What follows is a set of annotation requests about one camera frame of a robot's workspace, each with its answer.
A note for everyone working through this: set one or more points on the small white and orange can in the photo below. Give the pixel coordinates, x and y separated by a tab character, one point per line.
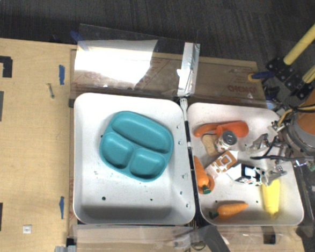
225	142

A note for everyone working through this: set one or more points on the small metal screw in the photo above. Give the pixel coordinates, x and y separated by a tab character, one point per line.
50	90

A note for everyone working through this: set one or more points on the white plastic tray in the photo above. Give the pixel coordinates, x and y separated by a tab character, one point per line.
130	201
239	193

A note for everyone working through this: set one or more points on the orange carrot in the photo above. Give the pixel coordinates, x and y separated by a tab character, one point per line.
231	209
201	175

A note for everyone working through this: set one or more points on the orange toy sausage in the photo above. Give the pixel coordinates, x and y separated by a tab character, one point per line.
235	127

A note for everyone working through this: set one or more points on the brown and white carton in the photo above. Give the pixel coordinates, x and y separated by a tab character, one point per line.
220	163

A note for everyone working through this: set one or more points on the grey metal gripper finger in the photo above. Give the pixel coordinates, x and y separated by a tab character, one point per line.
273	174
259	143

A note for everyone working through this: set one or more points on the thin black and white rod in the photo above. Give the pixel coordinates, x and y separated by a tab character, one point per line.
188	135

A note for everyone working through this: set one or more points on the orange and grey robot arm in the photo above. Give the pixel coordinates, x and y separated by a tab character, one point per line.
313	106

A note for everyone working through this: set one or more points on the teal divided plate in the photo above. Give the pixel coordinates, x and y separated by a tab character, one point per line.
137	145

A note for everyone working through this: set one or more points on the black and white carton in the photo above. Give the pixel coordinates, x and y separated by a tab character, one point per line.
248	173

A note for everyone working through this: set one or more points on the beige biscuit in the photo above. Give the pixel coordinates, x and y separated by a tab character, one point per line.
208	143

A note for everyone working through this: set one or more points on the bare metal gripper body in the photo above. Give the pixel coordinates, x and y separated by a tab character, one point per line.
292	155

